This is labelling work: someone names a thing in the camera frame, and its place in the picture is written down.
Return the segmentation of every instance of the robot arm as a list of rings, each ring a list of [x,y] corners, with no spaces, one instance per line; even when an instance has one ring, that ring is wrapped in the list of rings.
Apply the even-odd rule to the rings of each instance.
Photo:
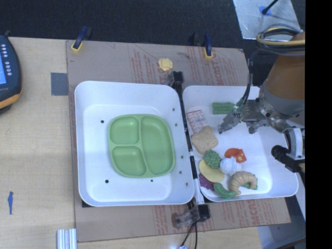
[[[286,43],[265,40],[265,36],[278,32],[293,37]],[[301,132],[304,125],[294,125],[290,119],[305,111],[305,32],[295,32],[288,27],[270,27],[258,34],[257,46],[279,56],[255,100],[247,100],[250,78],[246,93],[239,102],[242,104],[237,104],[237,112],[229,112],[218,125],[219,134],[239,122],[246,123],[250,134],[259,127],[270,126],[288,135],[290,145],[284,152],[286,156],[292,160],[303,160]]]

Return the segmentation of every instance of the toy bread slice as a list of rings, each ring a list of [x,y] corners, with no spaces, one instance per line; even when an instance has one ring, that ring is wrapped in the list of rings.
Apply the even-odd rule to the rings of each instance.
[[[200,132],[192,135],[191,142],[200,154],[204,154],[218,145],[218,139],[210,126],[206,126]]]

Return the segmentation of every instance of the black cable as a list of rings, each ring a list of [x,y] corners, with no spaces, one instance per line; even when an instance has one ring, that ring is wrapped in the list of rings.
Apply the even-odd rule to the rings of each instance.
[[[5,34],[4,34],[4,36],[6,37],[6,38],[8,38],[8,36],[9,36],[9,34],[11,33],[11,31],[10,30],[6,30],[6,32],[5,32]]]
[[[195,249],[197,248],[197,220],[191,224],[190,229],[188,230],[187,235],[183,240],[182,244],[180,245],[180,247],[185,245],[185,242],[187,241],[187,238],[189,237],[193,227],[195,227],[195,233],[196,233]]]
[[[294,29],[293,27],[286,24],[274,24],[267,27],[262,32],[258,33],[256,39],[257,50],[252,53],[252,55],[247,60],[247,65],[249,69],[249,78],[247,87],[245,89],[244,95],[241,98],[238,106],[240,104],[245,105],[247,103],[250,87],[252,84],[253,72],[251,67],[253,66],[253,58],[260,52],[274,53],[284,56],[302,56],[305,54],[305,40],[300,41],[268,41],[266,37],[272,35],[289,35],[295,36],[301,31]]]

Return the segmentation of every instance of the black floor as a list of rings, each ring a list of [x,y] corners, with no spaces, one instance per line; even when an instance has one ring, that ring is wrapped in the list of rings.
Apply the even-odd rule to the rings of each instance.
[[[306,0],[291,0],[306,30]],[[0,33],[14,37],[75,39],[86,25],[91,40],[187,45],[190,35],[209,33],[213,47],[242,48],[248,58],[255,42],[242,38],[233,0],[0,0]],[[276,59],[265,55],[253,67],[260,85]]]

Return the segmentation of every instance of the toy garlic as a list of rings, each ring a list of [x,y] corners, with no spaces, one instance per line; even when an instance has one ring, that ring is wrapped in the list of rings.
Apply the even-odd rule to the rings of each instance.
[[[223,174],[229,174],[232,176],[235,172],[241,171],[241,164],[237,163],[236,158],[224,158],[221,160],[219,169]]]
[[[230,181],[229,188],[231,191],[235,191],[238,195],[240,195],[241,192],[239,191],[239,187],[246,183],[250,183],[249,189],[254,189],[257,186],[257,177],[250,172],[235,172],[232,180]]]

